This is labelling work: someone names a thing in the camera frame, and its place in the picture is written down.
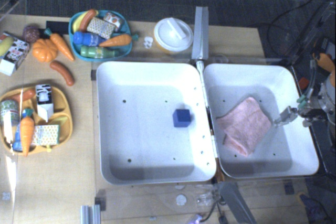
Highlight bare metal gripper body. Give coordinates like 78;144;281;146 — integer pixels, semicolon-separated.
298;83;336;124

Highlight white plastic tray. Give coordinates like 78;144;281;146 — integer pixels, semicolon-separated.
203;63;320;179
96;61;217;186

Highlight pink folded cloth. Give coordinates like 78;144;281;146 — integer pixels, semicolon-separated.
215;97;272;157

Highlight thin black and white rod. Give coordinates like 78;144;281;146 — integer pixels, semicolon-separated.
196;59;219;183

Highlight blue cube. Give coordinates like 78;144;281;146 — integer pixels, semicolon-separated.
172;109;192;128

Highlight small white round disc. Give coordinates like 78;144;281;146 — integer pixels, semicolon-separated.
175;194;188;206

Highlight white lidded yellow container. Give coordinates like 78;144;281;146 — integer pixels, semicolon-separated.
153;17;194;55

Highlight blue divided plate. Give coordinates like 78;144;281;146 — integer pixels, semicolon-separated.
68;9;133;62

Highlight orange carrot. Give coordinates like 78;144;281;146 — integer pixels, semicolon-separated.
99;33;139;48
19;108;36;158
43;28;76;62

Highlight white can with orange print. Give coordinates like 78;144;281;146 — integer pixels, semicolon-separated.
102;12;124;33

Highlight green bottle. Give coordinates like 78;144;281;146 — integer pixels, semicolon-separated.
80;45;120;59

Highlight yellow patterned carton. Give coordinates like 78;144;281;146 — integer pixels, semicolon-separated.
86;16;117;40
31;124;60;147

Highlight blue bottle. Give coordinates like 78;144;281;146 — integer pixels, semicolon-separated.
12;123;25;153
72;31;106;47

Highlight brown sausage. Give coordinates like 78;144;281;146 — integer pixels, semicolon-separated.
10;88;37;103
78;8;98;33
49;60;76;87

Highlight yellow divided plate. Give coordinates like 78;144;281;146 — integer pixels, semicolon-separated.
0;85;74;156

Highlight yellow banana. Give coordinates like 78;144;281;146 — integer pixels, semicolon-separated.
72;9;99;34

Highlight pale wood board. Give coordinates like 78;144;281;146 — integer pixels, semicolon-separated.
0;14;316;224

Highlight cow print carton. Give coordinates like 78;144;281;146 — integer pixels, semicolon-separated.
35;83;55;123
0;31;30;77

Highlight orange pumpkin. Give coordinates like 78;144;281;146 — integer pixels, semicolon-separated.
31;38;59;63

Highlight dark purple grapes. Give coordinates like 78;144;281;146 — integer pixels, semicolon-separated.
22;25;41;44

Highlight green and white carton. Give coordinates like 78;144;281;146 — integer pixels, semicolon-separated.
0;99;21;145

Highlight yellow green corn cob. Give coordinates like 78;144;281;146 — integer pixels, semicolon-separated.
0;36;15;57

